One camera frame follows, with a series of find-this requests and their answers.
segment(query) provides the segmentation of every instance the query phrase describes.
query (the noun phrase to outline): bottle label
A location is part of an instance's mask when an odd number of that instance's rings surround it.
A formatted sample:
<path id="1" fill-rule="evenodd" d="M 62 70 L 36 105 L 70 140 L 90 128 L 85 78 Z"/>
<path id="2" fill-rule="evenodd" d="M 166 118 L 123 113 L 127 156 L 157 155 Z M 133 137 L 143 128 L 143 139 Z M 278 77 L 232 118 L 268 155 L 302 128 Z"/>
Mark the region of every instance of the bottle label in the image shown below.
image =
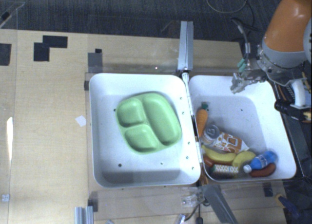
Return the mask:
<path id="1" fill-rule="evenodd" d="M 262 168 L 264 168 L 268 165 L 268 160 L 263 155 L 258 155 L 258 159 L 261 163 Z"/>

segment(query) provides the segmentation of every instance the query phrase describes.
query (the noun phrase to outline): toy carrot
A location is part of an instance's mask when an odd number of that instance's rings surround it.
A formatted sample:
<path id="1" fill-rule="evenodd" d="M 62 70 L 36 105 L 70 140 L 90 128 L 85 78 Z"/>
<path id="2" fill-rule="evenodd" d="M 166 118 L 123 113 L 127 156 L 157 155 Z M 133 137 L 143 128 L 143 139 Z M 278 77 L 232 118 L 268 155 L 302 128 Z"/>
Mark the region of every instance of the toy carrot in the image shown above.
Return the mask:
<path id="1" fill-rule="evenodd" d="M 207 107 L 208 107 L 207 104 L 202 103 L 201 109 L 196 113 L 196 123 L 197 123 L 197 130 L 198 130 L 199 137 L 202 136 L 207 119 L 208 119 L 208 112 L 206 110 Z"/>

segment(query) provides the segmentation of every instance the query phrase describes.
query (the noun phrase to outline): banana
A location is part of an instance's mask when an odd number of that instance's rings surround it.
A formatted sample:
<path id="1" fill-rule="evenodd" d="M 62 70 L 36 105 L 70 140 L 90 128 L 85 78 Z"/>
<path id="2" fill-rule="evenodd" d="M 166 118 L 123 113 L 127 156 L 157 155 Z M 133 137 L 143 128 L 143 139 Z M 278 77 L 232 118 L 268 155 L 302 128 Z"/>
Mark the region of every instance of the banana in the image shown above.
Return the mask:
<path id="1" fill-rule="evenodd" d="M 226 154 L 222 154 L 219 152 L 216 152 L 212 149 L 209 149 L 207 147 L 205 147 L 204 145 L 201 146 L 204 151 L 206 152 L 206 155 L 213 160 L 216 164 L 226 164 L 226 165 L 230 165 L 231 162 L 234 160 L 234 158 L 236 157 L 235 153 L 229 152 Z"/>
<path id="2" fill-rule="evenodd" d="M 232 162 L 233 167 L 238 167 L 238 169 L 242 166 L 243 163 L 250 161 L 255 158 L 255 153 L 251 151 L 242 151 L 237 156 Z"/>

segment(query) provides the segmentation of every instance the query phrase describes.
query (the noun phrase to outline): white bottle cap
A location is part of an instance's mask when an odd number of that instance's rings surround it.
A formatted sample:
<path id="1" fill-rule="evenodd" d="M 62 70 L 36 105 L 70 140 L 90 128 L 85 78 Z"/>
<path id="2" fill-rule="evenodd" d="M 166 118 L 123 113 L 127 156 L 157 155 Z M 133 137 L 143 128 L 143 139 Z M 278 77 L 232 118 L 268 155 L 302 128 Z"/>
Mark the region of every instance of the white bottle cap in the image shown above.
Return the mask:
<path id="1" fill-rule="evenodd" d="M 250 165 L 245 165 L 244 167 L 244 171 L 245 171 L 245 173 L 250 173 L 251 171 L 252 171 L 252 167 L 250 167 Z"/>

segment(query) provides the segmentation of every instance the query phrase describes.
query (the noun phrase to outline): white paper scrap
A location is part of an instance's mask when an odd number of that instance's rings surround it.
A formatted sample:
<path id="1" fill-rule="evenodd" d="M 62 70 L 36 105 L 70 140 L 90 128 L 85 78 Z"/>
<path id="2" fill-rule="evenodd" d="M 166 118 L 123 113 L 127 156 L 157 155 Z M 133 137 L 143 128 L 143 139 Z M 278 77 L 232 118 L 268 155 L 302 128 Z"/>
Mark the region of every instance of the white paper scrap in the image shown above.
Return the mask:
<path id="1" fill-rule="evenodd" d="M 79 117 L 76 117 L 75 120 L 80 125 L 80 127 L 85 126 L 87 124 L 87 120 L 82 115 Z"/>

